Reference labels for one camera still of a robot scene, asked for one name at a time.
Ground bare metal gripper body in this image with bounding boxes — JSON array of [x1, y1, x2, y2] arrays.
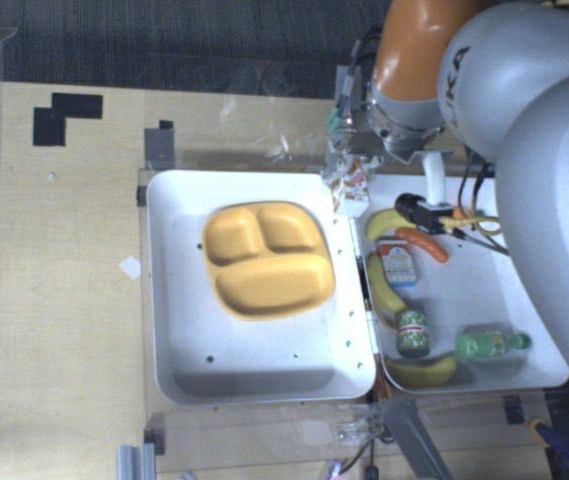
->
[[337, 110, 438, 164]]

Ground white and orange carton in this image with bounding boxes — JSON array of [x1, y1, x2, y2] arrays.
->
[[323, 155, 372, 218]]

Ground yellow banana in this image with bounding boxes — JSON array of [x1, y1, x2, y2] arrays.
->
[[366, 253, 409, 331], [365, 207, 418, 243], [384, 351, 458, 390]]

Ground orange sausage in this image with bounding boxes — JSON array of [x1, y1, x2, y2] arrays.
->
[[394, 226, 450, 264]]

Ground red white blue carton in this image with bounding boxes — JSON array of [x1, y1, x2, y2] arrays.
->
[[375, 238, 420, 289]]

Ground yellow divided plate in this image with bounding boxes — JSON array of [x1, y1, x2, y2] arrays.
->
[[201, 200, 337, 323]]

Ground white plastic tray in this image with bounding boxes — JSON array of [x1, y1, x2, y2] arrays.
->
[[145, 169, 378, 409], [351, 172, 569, 396]]

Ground green and red can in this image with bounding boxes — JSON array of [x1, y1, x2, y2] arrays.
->
[[395, 309, 431, 359]]

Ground green plastic bottle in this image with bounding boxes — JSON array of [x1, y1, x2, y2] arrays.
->
[[454, 330, 533, 362]]

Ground black cylinder on white bracket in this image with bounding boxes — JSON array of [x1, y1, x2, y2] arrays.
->
[[394, 151, 456, 235]]

